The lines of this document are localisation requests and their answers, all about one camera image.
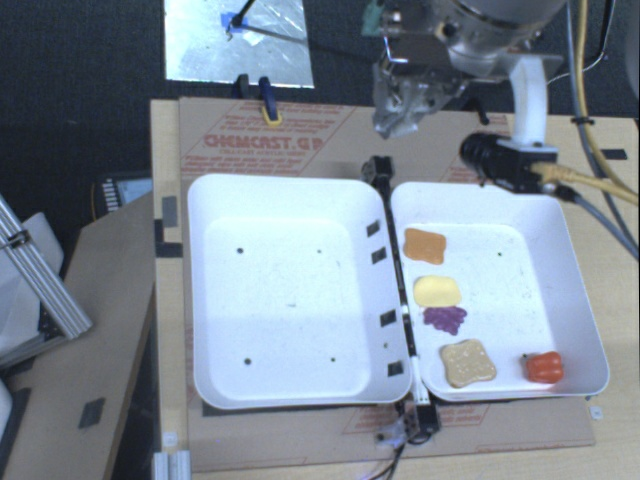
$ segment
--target aluminum sheet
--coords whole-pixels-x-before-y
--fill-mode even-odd
[[[313,88],[302,0],[256,0],[246,28],[226,26],[247,0],[165,0],[168,80],[233,83],[247,73],[252,85]]]

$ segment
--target wooden table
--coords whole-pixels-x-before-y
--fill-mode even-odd
[[[507,116],[511,123],[512,116]],[[631,187],[638,186],[638,130],[632,120],[601,118],[595,127],[603,148],[623,148],[629,155],[614,168]],[[163,197],[180,193],[179,107],[175,101],[152,104],[155,218],[162,218]],[[566,117],[550,117],[547,142],[560,149],[560,162],[582,172],[588,166],[577,132]],[[580,188],[589,201],[605,209],[602,197]],[[637,240],[638,210],[620,203]],[[566,219],[609,360],[607,389],[589,401],[601,410],[593,421],[594,447],[405,459],[394,477],[401,479],[632,479],[640,471],[640,374],[638,337],[638,263],[582,209],[564,205]],[[166,228],[165,242],[181,242],[179,226]],[[157,268],[157,315],[163,450],[188,449],[184,389],[185,338],[182,268],[160,258]],[[195,480],[356,479],[379,471],[371,462],[268,468],[194,474]]]

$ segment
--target white plastic tray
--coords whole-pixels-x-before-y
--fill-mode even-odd
[[[590,395],[602,391],[609,369],[560,205],[476,185],[406,183],[392,195],[400,250],[407,228],[443,234],[442,265],[401,252],[420,374],[428,389],[450,401]],[[456,280],[468,312],[458,335],[423,323],[413,299],[421,276]],[[440,358],[443,346],[477,338],[497,376],[453,388]],[[563,358],[557,384],[530,382],[523,354],[551,350]]]
[[[405,395],[411,370],[375,190],[213,174],[193,183],[188,208],[194,378],[205,401],[237,409]]]

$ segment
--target toy bread slice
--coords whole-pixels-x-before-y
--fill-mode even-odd
[[[447,345],[440,352],[447,382],[463,388],[473,382],[495,379],[496,367],[479,340],[465,340]]]

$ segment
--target orange toy food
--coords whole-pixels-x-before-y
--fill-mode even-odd
[[[447,239],[438,233],[408,228],[404,232],[403,251],[407,258],[422,260],[434,265],[444,262]]]
[[[526,366],[531,382],[555,384],[564,377],[562,357],[555,351],[528,359]]]

